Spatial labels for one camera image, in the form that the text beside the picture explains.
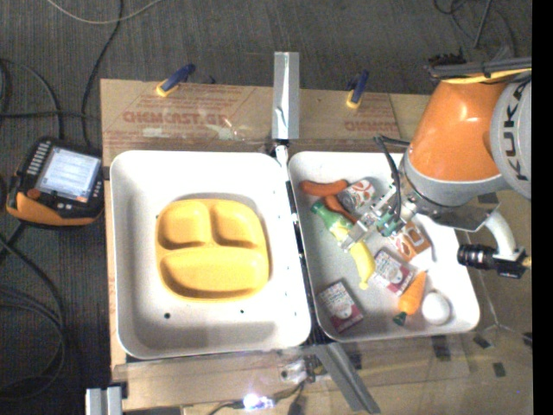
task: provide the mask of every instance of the yellow banana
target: yellow banana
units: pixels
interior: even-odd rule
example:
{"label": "yellow banana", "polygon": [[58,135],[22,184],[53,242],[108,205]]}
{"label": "yellow banana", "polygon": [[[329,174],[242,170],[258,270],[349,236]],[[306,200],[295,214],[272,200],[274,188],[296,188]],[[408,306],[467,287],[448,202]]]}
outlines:
{"label": "yellow banana", "polygon": [[[347,236],[349,229],[346,227],[335,226],[331,232],[338,241],[342,241]],[[353,257],[355,266],[357,267],[357,272],[360,278],[359,287],[362,290],[365,290],[369,287],[368,280],[376,268],[374,257],[364,241],[358,241],[355,243],[350,248],[349,253]]]}

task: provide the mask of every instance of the blue and yellow clamp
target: blue and yellow clamp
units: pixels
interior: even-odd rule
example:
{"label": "blue and yellow clamp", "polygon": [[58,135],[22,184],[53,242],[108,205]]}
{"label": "blue and yellow clamp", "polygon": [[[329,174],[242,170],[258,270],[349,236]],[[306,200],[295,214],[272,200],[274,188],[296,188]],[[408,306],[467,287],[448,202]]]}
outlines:
{"label": "blue and yellow clamp", "polygon": [[348,83],[347,90],[350,93],[347,95],[346,105],[353,109],[359,107],[367,80],[369,80],[369,71],[363,69],[360,76],[356,76]]}
{"label": "blue and yellow clamp", "polygon": [[157,93],[162,97],[167,97],[179,86],[179,83],[187,81],[188,76],[195,70],[196,66],[192,63],[181,67],[181,69],[173,73],[168,79],[162,81],[159,85],[157,85]]}

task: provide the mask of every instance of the led light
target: led light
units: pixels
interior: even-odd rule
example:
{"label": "led light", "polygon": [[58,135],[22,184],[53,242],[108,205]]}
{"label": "led light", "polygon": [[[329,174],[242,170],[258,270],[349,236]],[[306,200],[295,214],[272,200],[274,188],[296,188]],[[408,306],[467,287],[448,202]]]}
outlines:
{"label": "led light", "polygon": [[275,407],[275,401],[267,397],[258,397],[255,393],[248,393],[242,400],[246,411],[257,409],[270,409]]}

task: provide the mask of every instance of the display screen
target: display screen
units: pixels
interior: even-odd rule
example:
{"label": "display screen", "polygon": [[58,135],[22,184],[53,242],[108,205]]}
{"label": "display screen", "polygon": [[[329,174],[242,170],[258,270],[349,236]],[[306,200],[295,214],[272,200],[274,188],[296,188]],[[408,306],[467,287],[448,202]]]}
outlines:
{"label": "display screen", "polygon": [[35,187],[46,194],[87,202],[100,159],[54,146]]}

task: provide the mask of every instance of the yellow plate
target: yellow plate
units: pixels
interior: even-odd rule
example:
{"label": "yellow plate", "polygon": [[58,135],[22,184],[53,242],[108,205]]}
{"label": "yellow plate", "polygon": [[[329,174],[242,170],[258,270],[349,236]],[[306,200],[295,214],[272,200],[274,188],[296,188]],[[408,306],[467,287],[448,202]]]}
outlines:
{"label": "yellow plate", "polygon": [[156,259],[163,284],[179,297],[224,301],[259,292],[269,257],[259,218],[238,201],[174,201],[157,217]]}

